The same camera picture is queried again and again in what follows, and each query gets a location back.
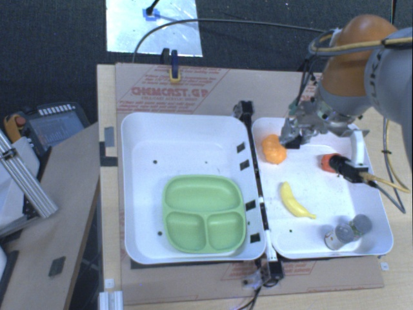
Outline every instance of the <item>cable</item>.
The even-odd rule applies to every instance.
[[[355,52],[363,52],[376,48],[411,48],[413,44],[412,37],[403,37],[395,39],[384,39],[375,41],[365,41],[361,43],[352,43],[342,46],[321,47],[320,44],[332,37],[333,30],[326,31],[324,34],[316,37],[308,46],[308,50],[315,56],[337,56]]]
[[[377,183],[375,183],[374,181],[368,181],[367,182],[367,185],[369,185],[369,186],[371,186],[371,187],[373,187],[373,188],[375,188],[375,189],[378,189],[380,192],[382,192],[395,206],[396,206],[396,208],[398,208],[403,214],[405,214],[406,213],[406,209],[405,209],[405,206],[403,205],[403,202],[401,202],[401,200],[399,199],[399,203],[397,203],[396,201],[395,201],[395,199],[393,199],[393,197],[385,190],[385,189],[383,189],[382,187],[380,187]]]
[[[395,184],[395,183],[393,183],[393,182],[391,182],[391,181],[388,181],[388,180],[386,180],[386,179],[377,177],[377,176],[375,176],[375,175],[373,175],[373,174],[371,174],[371,173],[368,173],[368,172],[360,172],[359,175],[360,175],[364,180],[366,180],[366,181],[379,181],[379,182],[381,182],[381,183],[384,183],[384,184],[386,184],[386,185],[388,185],[388,186],[393,187],[394,189],[398,189],[399,191],[402,191],[402,192],[404,192],[404,193],[410,193],[410,190],[407,189],[406,187],[399,186],[399,185],[397,185],[397,184]]]
[[[261,287],[258,287],[251,301],[249,301],[247,304],[243,305],[242,307],[239,307],[237,310],[244,310],[247,308],[248,310],[252,310],[257,302],[258,294],[260,291],[261,291]]]
[[[388,127],[389,127],[389,124],[390,124],[389,119],[383,121],[383,132],[384,132],[383,136],[385,137],[385,139],[383,140],[383,153],[386,152],[387,154],[391,154],[391,152],[387,148],[388,147],[387,142],[388,142]],[[390,156],[386,155],[386,157],[387,157],[387,161],[388,161],[388,166],[390,168],[390,171],[391,171],[391,174],[393,175],[393,177],[397,180],[397,182],[400,184],[400,186],[408,189],[408,187],[399,179],[398,175],[396,174],[396,172],[393,168],[393,164],[392,164],[392,161],[390,159]]]
[[[298,106],[299,100],[301,99],[301,96],[304,93],[305,87],[307,86],[311,76],[313,75],[312,69],[314,67],[314,64],[319,59],[320,59],[320,57],[314,56],[314,55],[308,56],[305,59],[304,67],[303,67],[303,75],[301,76],[301,84],[300,84],[300,87],[299,87],[297,98],[295,100],[296,106]]]
[[[388,136],[388,119],[387,118],[383,118],[383,153],[385,155],[385,165],[386,165],[386,170],[387,170],[387,174],[388,177],[390,178],[391,182],[394,182],[393,180],[393,175],[392,175],[392,171],[390,170],[390,163],[388,160],[388,148],[387,148],[387,136]],[[387,196],[390,201],[393,202],[393,204],[403,213],[406,213],[405,207],[403,205],[403,202],[401,201],[399,192],[397,189],[393,189],[394,190],[394,194],[396,195],[396,198],[398,199],[398,204],[396,203],[396,201],[393,199],[390,199],[389,196]]]
[[[264,287],[266,288],[273,288],[278,284],[279,280],[276,280],[274,278],[271,278],[269,281],[267,281],[265,284],[263,284]]]
[[[311,32],[320,32],[324,33],[324,30],[316,29],[316,28],[307,28],[305,26],[296,26],[296,25],[285,25],[281,23],[271,23],[271,22],[260,22],[260,21],[245,21],[241,19],[213,19],[213,18],[195,18],[195,19],[180,19],[177,21],[165,23],[162,25],[153,28],[151,31],[147,32],[139,43],[136,45],[134,50],[134,55],[132,56],[132,63],[135,63],[135,58],[139,47],[142,45],[143,41],[149,37],[154,32],[161,30],[162,28],[166,28],[168,26],[176,25],[176,24],[183,24],[183,23],[192,23],[192,22],[211,22],[211,23],[237,23],[237,24],[250,24],[250,25],[265,25],[265,26],[276,26],[279,28],[292,28],[296,30],[304,30],[304,31],[311,31]]]

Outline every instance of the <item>blue tape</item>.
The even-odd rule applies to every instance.
[[[152,12],[152,15],[151,16],[149,16],[149,15],[147,15],[146,14],[146,9],[142,9],[142,14],[143,14],[143,17],[147,20],[147,21],[156,21],[157,19],[160,19],[161,18],[161,13],[159,13],[159,10],[158,9],[154,9],[154,11]]]

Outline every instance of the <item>metal can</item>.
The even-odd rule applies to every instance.
[[[336,251],[354,240],[354,231],[349,224],[339,224],[334,230],[326,233],[324,240],[328,248]]]
[[[372,229],[372,221],[365,214],[358,214],[349,225],[354,232],[354,241],[357,241]]]

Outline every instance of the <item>toy orange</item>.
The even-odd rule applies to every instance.
[[[265,158],[270,163],[280,164],[287,158],[287,150],[279,143],[278,136],[275,134],[267,136],[262,146]]]

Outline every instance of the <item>yellow banana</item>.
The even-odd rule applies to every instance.
[[[294,197],[290,184],[286,181],[281,185],[281,199],[285,207],[296,217],[310,217],[316,219],[315,214],[310,214]]]

